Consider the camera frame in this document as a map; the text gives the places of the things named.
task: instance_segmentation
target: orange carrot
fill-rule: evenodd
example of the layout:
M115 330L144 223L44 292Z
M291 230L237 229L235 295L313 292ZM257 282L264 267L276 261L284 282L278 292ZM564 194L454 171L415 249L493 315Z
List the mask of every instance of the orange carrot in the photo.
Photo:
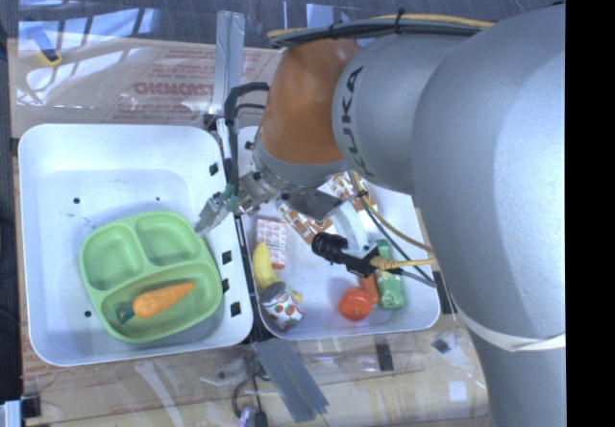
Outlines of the orange carrot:
M374 304L378 304L381 301L381 293L378 292L378 286L376 285L376 275L372 273L367 278L358 277L360 287L372 296Z
M186 282L141 293L133 302L133 311L139 317L152 317L170 308L192 289L194 282Z

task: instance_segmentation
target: small can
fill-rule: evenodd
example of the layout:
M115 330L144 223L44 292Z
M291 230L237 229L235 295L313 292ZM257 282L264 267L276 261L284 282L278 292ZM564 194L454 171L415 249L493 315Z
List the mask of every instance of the small can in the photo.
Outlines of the small can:
M296 326L304 318L303 310L284 282L267 287L260 294L260 303L282 331Z

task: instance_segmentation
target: yellow banana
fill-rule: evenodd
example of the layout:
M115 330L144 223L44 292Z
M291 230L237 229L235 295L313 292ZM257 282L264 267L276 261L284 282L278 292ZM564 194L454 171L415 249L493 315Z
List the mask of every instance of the yellow banana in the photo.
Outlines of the yellow banana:
M271 254L267 244L262 240L255 247L252 253L252 264L254 271L254 278L257 281L257 287L259 290L265 290L271 284L275 284L280 281L278 275L271 265Z

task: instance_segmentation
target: red tomato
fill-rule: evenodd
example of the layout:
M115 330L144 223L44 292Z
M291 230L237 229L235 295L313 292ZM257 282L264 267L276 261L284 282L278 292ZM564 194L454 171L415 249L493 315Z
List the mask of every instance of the red tomato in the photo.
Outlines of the red tomato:
M367 290L350 287L339 300L337 308L341 314L352 321L361 321L372 312L374 302Z

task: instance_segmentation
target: green plastic plate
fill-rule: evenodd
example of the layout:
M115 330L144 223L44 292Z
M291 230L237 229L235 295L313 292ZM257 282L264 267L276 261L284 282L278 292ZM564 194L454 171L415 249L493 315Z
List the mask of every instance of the green plastic plate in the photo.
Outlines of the green plastic plate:
M222 301L218 267L183 216L168 211L128 216L100 227L82 244L79 263L87 292L105 328L128 343L162 339L212 315ZM194 289L149 318L120 323L143 292L194 282Z

